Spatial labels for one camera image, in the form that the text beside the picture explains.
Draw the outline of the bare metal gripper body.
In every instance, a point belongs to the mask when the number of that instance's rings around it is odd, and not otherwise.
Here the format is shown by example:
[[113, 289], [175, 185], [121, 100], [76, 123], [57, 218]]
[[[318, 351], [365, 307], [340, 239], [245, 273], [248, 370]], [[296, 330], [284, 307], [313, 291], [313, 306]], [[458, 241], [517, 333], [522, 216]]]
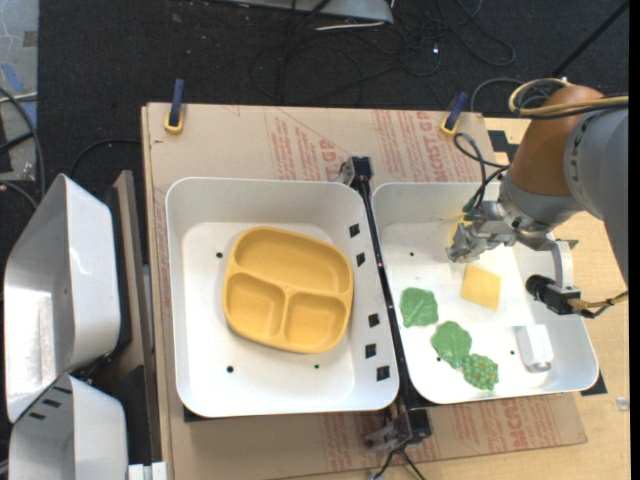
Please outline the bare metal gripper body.
[[469, 247], [512, 246], [516, 242], [515, 230], [498, 201], [483, 201], [465, 217], [465, 244]]

